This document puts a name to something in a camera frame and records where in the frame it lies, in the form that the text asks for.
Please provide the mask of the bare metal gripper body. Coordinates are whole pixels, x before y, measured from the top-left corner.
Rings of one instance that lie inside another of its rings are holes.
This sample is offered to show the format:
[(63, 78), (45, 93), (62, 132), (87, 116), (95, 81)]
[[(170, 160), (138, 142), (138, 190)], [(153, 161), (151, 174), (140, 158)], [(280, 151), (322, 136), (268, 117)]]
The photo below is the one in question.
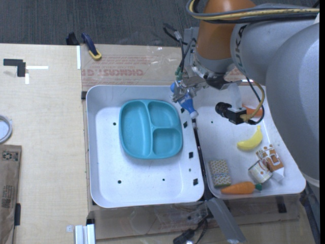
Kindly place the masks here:
[(226, 89), (230, 86), (230, 82), (224, 79), (224, 74), (218, 74), (207, 69), (200, 69), (197, 66), (185, 66), (177, 80), (177, 85), (183, 88), (201, 88), (211, 86), (218, 90)]

